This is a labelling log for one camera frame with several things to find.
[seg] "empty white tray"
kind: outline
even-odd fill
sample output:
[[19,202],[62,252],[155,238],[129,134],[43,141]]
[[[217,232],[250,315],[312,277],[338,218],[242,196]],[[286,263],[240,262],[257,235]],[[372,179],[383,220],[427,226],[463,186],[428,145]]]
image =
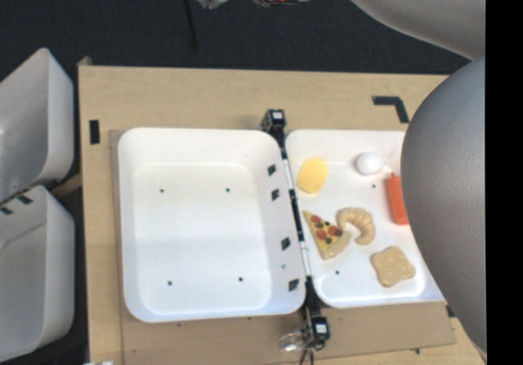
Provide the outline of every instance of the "empty white tray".
[[42,186],[0,211],[0,362],[64,336],[74,317],[74,221]]
[[73,83],[46,48],[0,83],[0,203],[67,175],[73,111]]
[[123,293],[140,320],[287,314],[304,270],[279,146],[261,131],[136,128],[118,142]]
[[[296,188],[315,290],[327,305],[348,308],[444,299],[421,257],[410,226],[396,225],[391,217],[386,180],[391,171],[400,175],[404,136],[402,131],[298,130],[287,137],[294,178],[309,158],[321,158],[329,168],[324,187],[317,194]],[[376,175],[361,175],[355,168],[355,160],[363,152],[380,155],[384,169]],[[349,245],[333,259],[323,260],[302,212],[310,211],[334,223],[337,211],[346,207],[362,207],[372,214],[375,239],[368,246],[357,244],[355,238],[360,231],[349,224],[347,228],[352,233]],[[392,245],[403,250],[417,272],[413,278],[393,287],[383,287],[370,257]]]

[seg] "pizza slice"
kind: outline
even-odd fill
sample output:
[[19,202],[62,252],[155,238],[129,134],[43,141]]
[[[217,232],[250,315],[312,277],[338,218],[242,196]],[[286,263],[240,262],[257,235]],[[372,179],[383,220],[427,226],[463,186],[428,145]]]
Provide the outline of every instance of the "pizza slice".
[[303,215],[311,229],[322,259],[327,260],[335,257],[351,241],[351,233],[343,227],[325,221],[320,216],[308,211],[304,211]]

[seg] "black floor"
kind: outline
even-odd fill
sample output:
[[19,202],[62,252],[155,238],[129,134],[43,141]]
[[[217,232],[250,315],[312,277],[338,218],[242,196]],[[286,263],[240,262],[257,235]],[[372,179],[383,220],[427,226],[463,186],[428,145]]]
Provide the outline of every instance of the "black floor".
[[[190,5],[197,49],[182,0],[0,0],[0,82],[40,47],[51,50],[75,84],[75,64],[84,56],[95,65],[367,73],[450,74],[468,62],[389,29],[350,0],[273,8],[229,0],[212,11],[193,0]],[[64,340],[6,365],[83,363],[88,340],[81,191],[63,203],[78,228],[73,328]]]

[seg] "wooden table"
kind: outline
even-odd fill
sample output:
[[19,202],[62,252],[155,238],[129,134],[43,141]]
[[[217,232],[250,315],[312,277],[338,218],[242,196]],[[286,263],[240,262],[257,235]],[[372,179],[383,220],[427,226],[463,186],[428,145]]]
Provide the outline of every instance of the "wooden table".
[[[87,265],[89,354],[116,365],[296,363],[279,335],[299,313],[148,324],[120,294],[111,181],[110,133],[133,127],[259,128],[267,109],[283,109],[298,128],[405,130],[392,96],[412,117],[444,76],[308,73],[228,69],[79,67],[81,175]],[[482,361],[445,302],[323,309],[333,333],[315,354],[324,365]]]

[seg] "gray robot arm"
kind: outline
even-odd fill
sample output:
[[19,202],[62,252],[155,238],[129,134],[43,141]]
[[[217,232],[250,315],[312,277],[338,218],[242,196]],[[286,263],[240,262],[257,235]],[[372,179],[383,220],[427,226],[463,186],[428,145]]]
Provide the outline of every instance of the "gray robot arm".
[[486,362],[485,0],[352,2],[393,29],[471,60],[413,116],[401,175],[420,252]]

